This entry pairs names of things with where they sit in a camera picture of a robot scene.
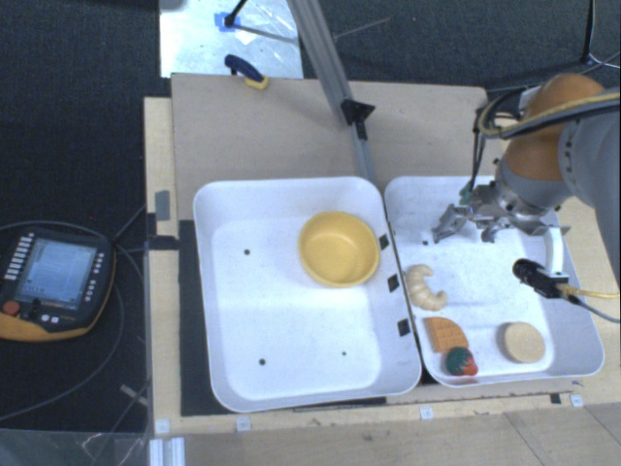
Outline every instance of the blue tool handle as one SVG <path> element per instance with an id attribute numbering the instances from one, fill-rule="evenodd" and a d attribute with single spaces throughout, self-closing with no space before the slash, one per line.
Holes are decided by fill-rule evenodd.
<path id="1" fill-rule="evenodd" d="M 261 83 L 264 80 L 261 73 L 259 73 L 250 63 L 246 62 L 237 55 L 229 53 L 226 57 L 224 57 L 224 65 L 235 72 L 242 73 L 249 80 L 253 80 L 254 82 Z"/>

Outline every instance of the wooden table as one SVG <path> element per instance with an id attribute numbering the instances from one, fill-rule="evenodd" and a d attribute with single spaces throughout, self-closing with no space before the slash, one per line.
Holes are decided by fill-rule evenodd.
<path id="1" fill-rule="evenodd" d="M 367 127 L 380 191 L 398 176 L 469 173 L 482 89 L 351 87 L 357 100 L 377 105 Z M 316 81 L 276 80 L 258 92 L 236 78 L 173 76 L 172 100 L 145 100 L 148 212 L 156 212 L 156 195 L 170 196 L 157 234 L 178 237 L 179 219 L 191 218 L 194 193 L 210 181 L 355 174 L 346 132 L 331 118 Z M 491 174 L 489 161 L 501 152 L 501 145 L 490 147 L 484 174 Z M 560 219 L 572 227 L 567 241 L 583 285 L 613 291 L 593 212 L 572 199 Z M 412 457 L 429 464 L 481 464 L 480 455 L 490 448 L 499 452 L 488 455 L 490 464 L 606 464 L 613 459 L 592 459 L 617 459 L 621 452 L 619 326 L 597 317 L 605 364 L 593 377 L 462 389 L 419 386 L 384 406 L 252 414 L 249 433 L 236 433 L 240 415 L 181 416 L 178 272 L 174 250 L 149 251 L 154 434 L 191 435 L 189 464 L 412 464 Z M 619 317 L 618 302 L 593 305 Z M 550 394 L 561 403 L 553 404 Z M 575 408 L 572 395 L 585 407 Z M 429 409 L 434 419 L 422 419 Z M 316 456 L 306 456 L 308 451 Z"/>

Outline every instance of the yellow cable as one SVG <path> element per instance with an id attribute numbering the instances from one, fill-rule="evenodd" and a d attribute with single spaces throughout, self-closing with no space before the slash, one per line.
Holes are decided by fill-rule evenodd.
<path id="1" fill-rule="evenodd" d="M 616 299 L 619 297 L 619 293 L 600 293 L 599 291 L 582 290 L 567 283 L 557 284 L 556 287 L 564 295 L 584 295 L 585 297 L 598 299 Z"/>
<path id="2" fill-rule="evenodd" d="M 526 119 L 520 120 L 515 124 L 512 124 L 506 128 L 487 128 L 481 122 L 487 118 L 487 113 L 490 111 L 492 107 L 494 107 L 494 102 L 485 107 L 481 115 L 479 116 L 479 122 L 477 123 L 477 129 L 481 135 L 484 136 L 500 136 L 502 137 L 509 129 L 514 130 L 515 128 L 519 128 L 520 126 L 526 124 L 527 122 L 537 121 L 539 119 L 543 119 L 548 116 L 552 116 L 555 114 L 561 114 L 566 111 L 570 111 L 571 109 L 575 109 L 576 107 L 582 107 L 590 104 L 598 104 L 600 102 L 607 102 L 609 100 L 619 100 L 619 93 L 609 93 L 607 95 L 594 95 L 587 98 L 581 98 L 579 100 L 572 100 L 571 102 L 567 102 L 565 104 L 558 105 L 553 107 L 552 109 L 548 109 L 547 111 L 543 111 L 542 113 L 537 114 L 536 116 L 528 117 Z"/>

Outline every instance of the control button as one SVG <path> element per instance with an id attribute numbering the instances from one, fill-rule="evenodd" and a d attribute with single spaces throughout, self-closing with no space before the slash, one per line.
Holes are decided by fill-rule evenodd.
<path id="1" fill-rule="evenodd" d="M 19 314 L 19 303 L 15 300 L 9 300 L 2 306 L 2 312 L 7 316 L 17 316 Z"/>

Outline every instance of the round beige cookie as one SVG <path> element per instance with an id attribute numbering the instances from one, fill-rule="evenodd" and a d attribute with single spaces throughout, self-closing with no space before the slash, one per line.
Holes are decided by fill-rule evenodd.
<path id="1" fill-rule="evenodd" d="M 545 341 L 537 328 L 527 322 L 513 322 L 505 330 L 505 349 L 517 362 L 533 363 L 545 355 Z"/>

